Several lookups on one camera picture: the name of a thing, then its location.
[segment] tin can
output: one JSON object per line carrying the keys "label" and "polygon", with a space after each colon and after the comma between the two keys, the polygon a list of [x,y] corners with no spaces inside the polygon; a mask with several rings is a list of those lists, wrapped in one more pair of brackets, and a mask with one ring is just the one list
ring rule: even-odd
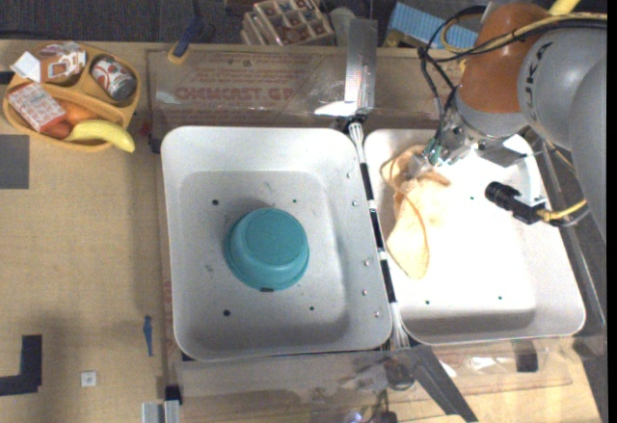
{"label": "tin can", "polygon": [[91,74],[102,88],[117,101],[123,101],[137,87],[137,80],[112,57],[103,57],[94,62]]}

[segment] soda can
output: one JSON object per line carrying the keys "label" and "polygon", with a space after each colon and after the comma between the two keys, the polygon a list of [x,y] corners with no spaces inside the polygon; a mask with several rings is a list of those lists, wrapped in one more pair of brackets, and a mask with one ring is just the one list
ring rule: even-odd
{"label": "soda can", "polygon": [[91,74],[102,88],[117,101],[123,101],[137,87],[137,80],[112,57],[102,57],[94,62]]}

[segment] gray cylinder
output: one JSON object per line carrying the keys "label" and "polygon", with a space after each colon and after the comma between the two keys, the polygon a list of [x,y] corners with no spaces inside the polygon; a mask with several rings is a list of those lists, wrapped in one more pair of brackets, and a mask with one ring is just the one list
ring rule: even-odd
{"label": "gray cylinder", "polygon": [[519,104],[531,127],[570,148],[570,109],[583,77],[606,55],[606,30],[563,29],[541,36],[524,58]]}
{"label": "gray cylinder", "polygon": [[569,125],[578,182],[606,241],[606,56],[580,83]]}

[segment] orange tray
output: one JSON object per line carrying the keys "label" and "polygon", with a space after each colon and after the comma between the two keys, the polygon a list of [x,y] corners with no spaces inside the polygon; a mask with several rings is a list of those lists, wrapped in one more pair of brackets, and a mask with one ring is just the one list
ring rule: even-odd
{"label": "orange tray", "polygon": [[[38,45],[35,49],[42,48],[46,44],[51,44],[53,42],[56,41],[48,41],[44,44]],[[96,113],[100,118],[108,119],[113,123],[121,125],[123,128],[127,128],[131,118],[133,117],[135,108],[137,108],[137,103],[139,102],[142,91],[142,79],[140,75],[131,64],[116,55],[112,55],[111,53],[93,48],[86,44],[79,43],[79,45],[86,50],[86,66],[81,73],[71,77],[64,84],[51,84],[46,82],[41,85],[55,98],[80,104],[81,106],[84,106],[85,108],[88,108]],[[102,86],[96,82],[94,77],[91,76],[90,70],[93,63],[95,63],[102,56],[113,57],[117,62],[128,69],[137,80],[135,91],[128,98],[122,101],[115,100],[102,88]],[[15,74],[13,76],[13,80],[7,87],[7,94],[10,94],[20,87],[31,83],[32,81],[30,79],[26,79]],[[38,139],[46,140],[51,144],[60,145],[73,150],[81,150],[83,152],[97,152],[112,146],[110,143],[104,141],[66,142],[41,134],[34,130],[13,108],[13,106],[9,104],[9,99],[7,96],[3,99],[2,109],[4,110],[4,114],[9,123],[19,132]]]}

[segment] black connector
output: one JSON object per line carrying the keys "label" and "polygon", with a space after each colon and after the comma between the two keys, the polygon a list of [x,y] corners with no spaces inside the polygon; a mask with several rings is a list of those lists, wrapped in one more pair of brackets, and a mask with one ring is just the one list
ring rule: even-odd
{"label": "black connector", "polygon": [[513,216],[526,225],[533,225],[540,221],[542,218],[538,214],[538,211],[544,209],[545,204],[539,203],[534,206],[527,205],[517,199],[520,195],[521,192],[516,188],[497,181],[489,183],[484,191],[484,196],[489,201],[506,211],[512,211]]}

